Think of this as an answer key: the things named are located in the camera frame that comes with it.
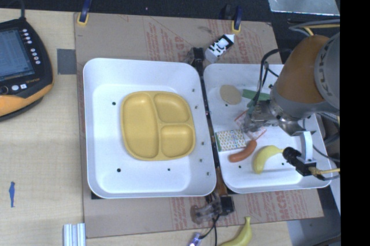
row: white tray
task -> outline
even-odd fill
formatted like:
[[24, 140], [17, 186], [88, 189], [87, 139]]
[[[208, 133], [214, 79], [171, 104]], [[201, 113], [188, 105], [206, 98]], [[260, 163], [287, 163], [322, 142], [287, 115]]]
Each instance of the white tray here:
[[[282, 65], [270, 65], [271, 70], [277, 74], [280, 73], [282, 67]], [[240, 93], [243, 89], [256, 91], [259, 74], [260, 65], [257, 64], [212, 64], [206, 67], [204, 82], [214, 132], [239, 128], [234, 119], [247, 109], [247, 104], [250, 101], [247, 98], [242, 98], [242, 102], [238, 105], [227, 105], [221, 99], [220, 87], [233, 85]], [[269, 94], [268, 86], [273, 85], [275, 81], [276, 77], [268, 74], [262, 92]], [[315, 115], [306, 119], [306, 129], [316, 131], [312, 135], [313, 144], [326, 155], [327, 152]], [[254, 153], [266, 145], [276, 145], [279, 148], [290, 146], [301, 151], [301, 137], [291, 137], [280, 127], [267, 127], [267, 132], [257, 140], [257, 143]], [[264, 171], [261, 174], [256, 174], [252, 168], [253, 155], [243, 161], [231, 163], [228, 156], [235, 152], [235, 150], [219, 152], [219, 158], [223, 180], [228, 188], [236, 193], [322, 188], [330, 184], [330, 181], [321, 181], [314, 176], [301, 176], [292, 165], [284, 160], [281, 154], [270, 158], [266, 162]], [[313, 157], [317, 160], [317, 168], [322, 170], [335, 168], [332, 167], [328, 159], [316, 151], [313, 152]]]
[[[112, 198], [205, 196], [216, 172], [198, 72], [185, 63], [95, 58], [83, 70], [87, 175], [91, 190]], [[126, 151], [120, 127], [123, 98], [169, 91], [189, 104], [195, 148], [174, 160], [145, 161]]]

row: round beige disc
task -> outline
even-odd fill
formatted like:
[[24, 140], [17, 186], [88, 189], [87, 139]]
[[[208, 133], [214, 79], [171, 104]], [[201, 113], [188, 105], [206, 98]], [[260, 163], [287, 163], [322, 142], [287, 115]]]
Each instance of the round beige disc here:
[[242, 95], [235, 86], [223, 85], [220, 88], [220, 95], [222, 100], [229, 104], [235, 105], [241, 102]]

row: gray tape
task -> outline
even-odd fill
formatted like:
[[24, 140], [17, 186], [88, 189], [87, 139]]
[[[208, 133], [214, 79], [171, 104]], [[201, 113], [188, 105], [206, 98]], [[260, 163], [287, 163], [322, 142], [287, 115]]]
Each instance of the gray tape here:
[[58, 74], [76, 74], [76, 51], [74, 49], [57, 49]]

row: banana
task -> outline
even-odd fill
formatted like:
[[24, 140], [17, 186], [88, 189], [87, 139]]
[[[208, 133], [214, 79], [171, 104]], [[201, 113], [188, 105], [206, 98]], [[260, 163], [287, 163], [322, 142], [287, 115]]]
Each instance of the banana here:
[[250, 217], [245, 217], [245, 224], [243, 225], [242, 230], [233, 240], [227, 241], [221, 246], [246, 246], [249, 241], [252, 239], [252, 228], [250, 227]]
[[274, 145], [268, 145], [263, 148], [261, 148], [253, 160], [253, 170], [257, 174], [262, 173], [266, 161], [278, 153], [283, 153], [284, 149], [280, 149]]

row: green object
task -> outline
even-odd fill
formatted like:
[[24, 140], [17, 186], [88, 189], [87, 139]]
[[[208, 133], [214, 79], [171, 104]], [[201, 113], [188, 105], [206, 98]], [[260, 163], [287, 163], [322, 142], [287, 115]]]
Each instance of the green object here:
[[[247, 98], [247, 99], [253, 99], [253, 97], [256, 95], [256, 91], [251, 91], [251, 90], [246, 90], [244, 89], [243, 90], [243, 94], [242, 96], [244, 98]], [[269, 94], [265, 94], [265, 93], [260, 93], [260, 96], [258, 98], [259, 101], [262, 101], [262, 100], [268, 100], [270, 99], [270, 95]]]

